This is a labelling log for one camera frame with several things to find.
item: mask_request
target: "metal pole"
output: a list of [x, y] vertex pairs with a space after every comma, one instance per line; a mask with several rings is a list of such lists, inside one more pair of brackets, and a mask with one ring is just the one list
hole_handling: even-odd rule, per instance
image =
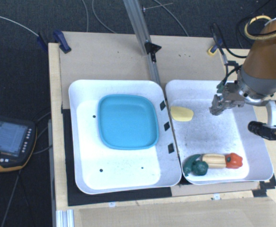
[[151, 53], [147, 53], [145, 49], [145, 43], [150, 42], [151, 38], [148, 32], [148, 28], [144, 19], [144, 15], [142, 12], [142, 7], [138, 0], [123, 0], [125, 4], [125, 8], [127, 10], [127, 14], [132, 23], [134, 32], [137, 36], [138, 42], [140, 44], [140, 48], [142, 50], [143, 55], [147, 55], [149, 70], [151, 74], [151, 79], [160, 85], [160, 78], [157, 69], [157, 64], [151, 58]]

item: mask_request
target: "toy vegetable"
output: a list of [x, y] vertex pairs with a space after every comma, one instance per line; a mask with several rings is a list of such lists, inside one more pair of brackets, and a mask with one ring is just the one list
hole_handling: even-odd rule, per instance
[[243, 166], [242, 160], [243, 158], [237, 155], [236, 153], [230, 153], [225, 156], [226, 167], [231, 169], [237, 169]]
[[193, 162], [200, 156], [200, 154], [192, 155], [186, 160], [185, 164], [183, 165], [183, 172], [185, 176], [188, 176], [188, 174], [192, 171]]
[[205, 161], [197, 160], [200, 156], [200, 154], [192, 155], [186, 160], [183, 166], [185, 176], [191, 172], [197, 176], [204, 176], [207, 173], [208, 164]]
[[195, 161], [192, 165], [192, 172], [197, 176], [204, 176], [207, 173], [208, 164], [205, 161]]
[[209, 168], [222, 169], [226, 167], [225, 155], [213, 153], [204, 154], [202, 155], [202, 161], [205, 161]]

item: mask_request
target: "white tray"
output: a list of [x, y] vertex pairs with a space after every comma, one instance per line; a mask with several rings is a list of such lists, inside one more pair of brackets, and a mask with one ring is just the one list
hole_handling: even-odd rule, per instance
[[271, 178], [273, 167], [264, 140], [249, 132], [247, 125], [256, 121], [250, 105], [225, 110], [213, 116], [209, 107], [219, 81], [173, 80], [166, 85], [169, 107], [187, 107], [194, 112], [189, 122], [172, 119], [181, 164], [194, 154], [237, 153], [243, 157], [239, 169], [209, 169], [205, 176], [189, 174], [193, 184], [264, 181]]
[[[100, 99], [111, 94], [143, 96], [155, 107], [159, 140], [148, 149], [119, 150], [107, 147], [98, 131]], [[75, 180], [84, 193], [98, 194], [176, 185], [181, 166], [169, 122], [164, 94], [152, 81], [78, 80], [69, 88], [74, 147]]]

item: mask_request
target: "black clamp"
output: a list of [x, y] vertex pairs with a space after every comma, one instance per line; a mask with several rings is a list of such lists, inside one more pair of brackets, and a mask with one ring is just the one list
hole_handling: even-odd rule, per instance
[[276, 178], [275, 175], [269, 179], [269, 182], [260, 181], [260, 189], [252, 190], [252, 194], [254, 197], [267, 197], [267, 189], [275, 189], [276, 188]]
[[147, 41], [145, 44], [145, 49], [146, 49], [146, 52], [147, 54], [151, 54], [151, 61], [152, 62], [157, 62], [156, 60], [156, 52], [158, 52], [162, 47], [159, 46], [159, 45], [156, 45], [156, 44], [153, 44], [149, 41]]

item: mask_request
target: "black mat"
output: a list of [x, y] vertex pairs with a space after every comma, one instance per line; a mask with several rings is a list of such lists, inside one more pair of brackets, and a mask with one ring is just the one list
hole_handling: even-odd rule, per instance
[[69, 206], [112, 201], [134, 201], [142, 199], [171, 197], [170, 187], [102, 193], [96, 195], [90, 195], [81, 192], [75, 182], [73, 144], [71, 133], [71, 112], [69, 109], [64, 109], [62, 112], [64, 124], [67, 194]]

